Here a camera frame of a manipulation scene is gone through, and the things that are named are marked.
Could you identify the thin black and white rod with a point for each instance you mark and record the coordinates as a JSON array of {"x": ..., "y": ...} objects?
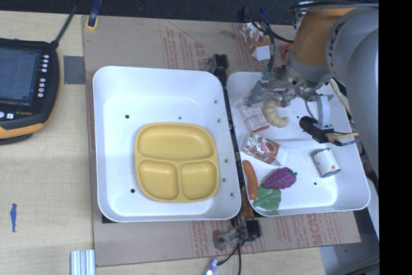
[{"x": 232, "y": 128}]

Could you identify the purple toy grapes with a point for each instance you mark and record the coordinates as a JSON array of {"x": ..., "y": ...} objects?
[{"x": 280, "y": 179}]

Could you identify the orange toy carrot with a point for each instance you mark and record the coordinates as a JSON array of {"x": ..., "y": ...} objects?
[{"x": 251, "y": 178}]

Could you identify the beige toy croissant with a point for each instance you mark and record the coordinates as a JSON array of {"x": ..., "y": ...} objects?
[{"x": 273, "y": 114}]

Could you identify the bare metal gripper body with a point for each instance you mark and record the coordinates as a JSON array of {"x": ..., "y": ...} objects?
[{"x": 289, "y": 85}]

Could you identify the flat orange and white packet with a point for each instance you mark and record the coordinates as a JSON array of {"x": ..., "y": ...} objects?
[{"x": 251, "y": 117}]

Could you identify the green toy lettuce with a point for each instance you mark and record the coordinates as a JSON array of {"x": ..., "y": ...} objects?
[{"x": 267, "y": 199}]

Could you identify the white plastic tray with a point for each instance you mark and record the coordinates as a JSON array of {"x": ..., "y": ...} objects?
[
  {"x": 309, "y": 193},
  {"x": 119, "y": 151}
]

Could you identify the orange and white carton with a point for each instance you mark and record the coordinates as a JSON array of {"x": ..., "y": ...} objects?
[
  {"x": 260, "y": 148},
  {"x": 256, "y": 42}
]

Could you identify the small white can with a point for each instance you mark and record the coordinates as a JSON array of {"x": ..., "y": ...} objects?
[{"x": 326, "y": 162}]

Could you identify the brown cardboard board, red print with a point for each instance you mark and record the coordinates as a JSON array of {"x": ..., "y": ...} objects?
[{"x": 128, "y": 42}]

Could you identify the yellow divided plate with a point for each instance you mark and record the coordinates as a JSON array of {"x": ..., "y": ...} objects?
[{"x": 175, "y": 161}]

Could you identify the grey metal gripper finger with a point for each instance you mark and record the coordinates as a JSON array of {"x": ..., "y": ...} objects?
[
  {"x": 257, "y": 93},
  {"x": 287, "y": 100}
]

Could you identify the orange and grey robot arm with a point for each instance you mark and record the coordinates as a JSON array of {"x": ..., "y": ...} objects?
[{"x": 351, "y": 42}]

